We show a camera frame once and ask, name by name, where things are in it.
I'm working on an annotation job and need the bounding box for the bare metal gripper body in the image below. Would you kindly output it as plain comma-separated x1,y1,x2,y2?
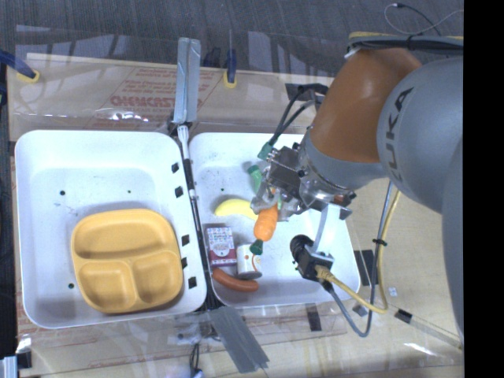
261,144,358,214

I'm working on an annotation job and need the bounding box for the orange carrot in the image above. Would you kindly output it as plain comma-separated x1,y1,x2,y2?
250,205,280,256

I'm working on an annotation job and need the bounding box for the yellow banana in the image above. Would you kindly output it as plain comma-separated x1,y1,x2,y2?
214,198,259,222

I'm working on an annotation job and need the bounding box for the red and white carton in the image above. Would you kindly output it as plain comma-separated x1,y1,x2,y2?
206,225,239,268

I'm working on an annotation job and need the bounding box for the white can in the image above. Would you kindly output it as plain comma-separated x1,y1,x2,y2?
235,243,264,281

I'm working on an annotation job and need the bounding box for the white plastic tray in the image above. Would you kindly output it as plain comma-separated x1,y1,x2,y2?
14,129,209,330
187,132,361,309

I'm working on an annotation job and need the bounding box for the thin black and white rod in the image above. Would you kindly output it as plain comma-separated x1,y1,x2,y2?
176,124,216,310

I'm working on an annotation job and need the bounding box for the red-brown sausage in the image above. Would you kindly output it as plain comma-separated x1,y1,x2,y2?
211,267,260,294

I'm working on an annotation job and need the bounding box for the yellow divided plate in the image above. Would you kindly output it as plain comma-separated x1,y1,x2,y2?
70,208,185,315

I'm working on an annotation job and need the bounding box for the brown cardboard board red print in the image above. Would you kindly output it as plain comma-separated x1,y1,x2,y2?
6,52,352,372

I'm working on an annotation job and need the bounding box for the black cylinder on white bracket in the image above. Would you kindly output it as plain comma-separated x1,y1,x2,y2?
290,204,335,281

